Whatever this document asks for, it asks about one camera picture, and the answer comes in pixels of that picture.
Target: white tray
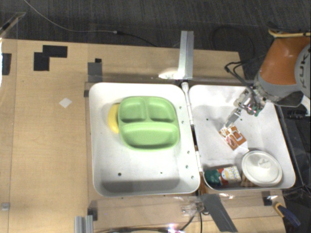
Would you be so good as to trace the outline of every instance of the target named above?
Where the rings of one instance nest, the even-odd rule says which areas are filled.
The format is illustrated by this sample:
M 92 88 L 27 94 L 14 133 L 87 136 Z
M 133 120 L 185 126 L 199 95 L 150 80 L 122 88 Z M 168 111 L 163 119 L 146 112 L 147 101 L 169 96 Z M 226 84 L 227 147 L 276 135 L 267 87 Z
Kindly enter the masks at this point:
M 131 96 L 157 96 L 175 107 L 179 143 L 169 150 L 127 148 L 107 124 L 110 107 Z M 93 183 L 107 197 L 182 194 L 200 183 L 187 105 L 183 91 L 170 84 L 97 83 L 89 91 Z
M 235 165 L 241 171 L 242 155 L 233 151 L 221 139 L 218 130 L 235 108 L 233 102 L 245 87 L 195 85 L 189 91 L 198 149 L 203 169 Z M 280 163 L 283 171 L 281 182 L 269 189 L 290 188 L 295 183 L 295 172 L 285 143 L 281 126 L 272 103 L 266 103 L 258 117 L 242 111 L 235 122 L 244 134 L 250 150 L 262 150 L 271 154 Z M 267 190 L 262 187 L 244 188 L 238 185 L 217 190 Z

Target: wooden surface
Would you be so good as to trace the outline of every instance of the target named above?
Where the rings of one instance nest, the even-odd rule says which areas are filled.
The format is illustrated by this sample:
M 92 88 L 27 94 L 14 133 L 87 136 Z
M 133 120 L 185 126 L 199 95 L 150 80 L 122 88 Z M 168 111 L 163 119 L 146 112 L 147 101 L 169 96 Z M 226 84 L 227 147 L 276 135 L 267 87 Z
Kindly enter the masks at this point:
M 13 59 L 17 59 L 17 76 L 15 115 L 11 112 L 0 116 L 2 135 L 5 135 L 4 123 L 14 121 L 13 147 L 8 142 L 8 151 L 0 148 L 0 202 L 9 200 L 11 203 L 9 214 L 0 214 L 0 232 L 72 233 L 74 217 L 85 216 L 92 202 L 100 206 L 102 203 L 103 209 L 120 217 L 128 210 L 128 218 L 132 219 L 129 223 L 142 224 L 140 210 L 145 206 L 144 198 L 129 199 L 125 203 L 127 208 L 120 208 L 118 203 L 125 205 L 122 199 L 103 198 L 93 189 L 87 160 L 83 96 L 87 63 L 101 58 L 104 75 L 125 73 L 156 77 L 163 70 L 178 66 L 179 50 L 21 40 L 17 43 L 7 40 L 6 44 Z M 43 45 L 68 46 L 68 57 L 50 58 L 49 72 L 34 72 L 34 52 L 42 52 Z M 195 50 L 194 76 L 231 78 L 222 67 L 236 60 L 238 55 L 234 52 Z M 12 73 L 3 79 L 1 92 L 13 92 L 13 77 Z M 64 98 L 72 101 L 67 108 L 59 104 Z M 0 104 L 1 113 L 5 111 L 3 103 L 4 100 Z M 278 201 L 283 202 L 280 192 L 276 191 L 276 194 Z M 285 232 L 282 219 L 272 207 L 263 206 L 260 193 L 233 196 L 235 199 L 224 195 L 222 202 L 240 232 Z M 159 198 L 146 199 L 152 205 Z M 154 216 L 163 216 L 162 209 L 161 205 L 154 208 Z M 187 227 L 187 232 L 199 232 L 197 219 Z M 204 221 L 203 232 L 218 232 L 210 216 L 205 216 Z M 102 224 L 121 225 L 122 221 L 103 217 Z M 94 225 L 99 229 L 99 222 Z

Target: black floor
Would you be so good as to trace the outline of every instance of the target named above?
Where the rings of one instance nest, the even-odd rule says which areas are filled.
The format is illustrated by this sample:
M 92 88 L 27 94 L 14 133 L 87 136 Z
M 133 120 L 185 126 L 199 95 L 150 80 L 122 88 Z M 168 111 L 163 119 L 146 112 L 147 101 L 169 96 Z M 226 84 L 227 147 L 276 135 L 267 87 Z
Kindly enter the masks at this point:
M 169 48 L 179 47 L 181 30 L 191 30 L 195 34 L 195 49 L 238 51 L 243 60 L 263 55 L 269 49 L 273 39 L 267 33 L 268 22 L 294 31 L 311 27 L 311 0 L 26 1 L 54 23 L 70 30 L 120 31 Z M 126 34 L 70 32 L 48 22 L 23 0 L 0 0 L 0 24 L 14 12 L 27 13 L 18 26 L 19 39 L 151 46 Z M 253 79 L 260 64 L 258 60 L 244 66 L 246 78 Z M 296 124 L 307 153 L 310 134 L 306 136 L 305 132 L 310 132 L 310 120 Z M 307 195 L 303 199 L 311 200 Z M 303 206 L 306 208 L 297 209 L 297 213 L 308 210 L 302 217 L 307 226 L 301 230 L 310 227 L 311 222 L 310 202 Z

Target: white lid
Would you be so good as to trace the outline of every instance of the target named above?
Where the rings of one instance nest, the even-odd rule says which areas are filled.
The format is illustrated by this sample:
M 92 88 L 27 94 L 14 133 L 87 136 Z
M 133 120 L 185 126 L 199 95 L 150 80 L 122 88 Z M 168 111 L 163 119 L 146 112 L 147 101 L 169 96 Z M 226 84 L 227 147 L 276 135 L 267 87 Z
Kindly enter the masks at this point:
M 242 171 L 246 178 L 258 186 L 273 186 L 282 179 L 282 168 L 277 160 L 263 152 L 248 152 L 242 159 Z

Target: green divided plate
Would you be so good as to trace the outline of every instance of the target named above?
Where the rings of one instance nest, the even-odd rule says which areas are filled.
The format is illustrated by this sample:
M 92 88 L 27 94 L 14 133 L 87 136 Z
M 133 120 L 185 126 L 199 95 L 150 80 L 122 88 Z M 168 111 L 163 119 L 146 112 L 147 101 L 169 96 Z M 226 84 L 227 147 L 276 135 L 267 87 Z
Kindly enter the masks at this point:
M 134 150 L 162 150 L 175 146 L 180 133 L 171 102 L 159 97 L 128 97 L 118 110 L 123 143 Z

